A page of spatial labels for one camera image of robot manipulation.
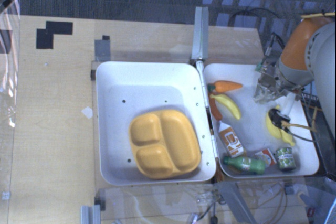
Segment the white tray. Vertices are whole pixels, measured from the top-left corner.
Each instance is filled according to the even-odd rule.
[[[204,97],[195,68],[182,63],[105,62],[96,73],[100,168],[113,185],[202,182],[216,171]],[[128,127],[136,116],[159,109],[183,112],[196,132],[202,158],[183,176],[153,180],[141,174],[129,143]]]
[[[243,84],[243,87],[227,92],[240,107],[242,111],[242,117],[240,120],[235,120],[232,115],[226,110],[218,108],[223,113],[222,121],[231,125],[240,139],[243,147],[247,150],[248,155],[269,148],[273,153],[275,150],[281,147],[288,147],[289,144],[284,143],[282,140],[276,139],[269,134],[266,128],[266,114],[277,104],[283,105],[285,98],[280,98],[276,101],[271,101],[265,105],[257,104],[253,101],[253,95],[256,90],[256,85],[260,73],[254,71],[254,65],[229,65],[229,64],[210,64],[204,69],[204,79],[206,83],[212,83],[216,80],[229,80],[239,82]],[[303,108],[300,102],[295,102],[290,114],[292,123],[307,125]],[[238,173],[228,168],[228,166],[222,163],[223,156],[227,155],[224,144],[218,137],[218,122],[212,117],[214,122],[214,132],[216,135],[218,155],[220,157],[220,165],[222,170],[230,177],[233,178],[255,178],[255,177],[293,177],[312,175],[317,172],[319,168],[319,159],[315,146],[311,142],[294,138],[296,145],[292,147],[293,155],[296,162],[296,169],[284,173],[281,172],[277,165],[273,165],[266,168],[263,176]],[[303,136],[308,139],[312,139],[308,130],[291,127],[291,131],[295,134]]]

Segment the green bottle cap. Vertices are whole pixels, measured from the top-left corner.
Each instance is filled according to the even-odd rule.
[[[224,164],[228,164],[228,163],[229,163],[229,160],[230,160],[230,157],[225,156],[225,157],[223,158],[223,163],[224,163]]]
[[[216,89],[216,86],[214,86],[213,84],[208,84],[208,92],[212,92],[215,89]]]

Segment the yellow divided plate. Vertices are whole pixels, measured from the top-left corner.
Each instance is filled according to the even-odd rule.
[[[201,150],[189,119],[177,110],[158,110],[134,118],[129,138],[138,169],[153,179],[193,171]]]

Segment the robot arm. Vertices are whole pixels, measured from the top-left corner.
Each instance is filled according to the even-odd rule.
[[[266,103],[281,96],[299,100],[303,86],[315,80],[325,118],[335,137],[335,22],[304,19],[275,66],[264,65],[254,99]]]

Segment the white sticker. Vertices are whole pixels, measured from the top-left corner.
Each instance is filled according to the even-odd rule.
[[[90,107],[86,107],[82,110],[82,113],[85,115],[85,117],[87,117],[88,119],[93,117],[93,110]]]
[[[11,192],[10,191],[2,192],[2,200],[9,200],[10,197],[11,197]]]

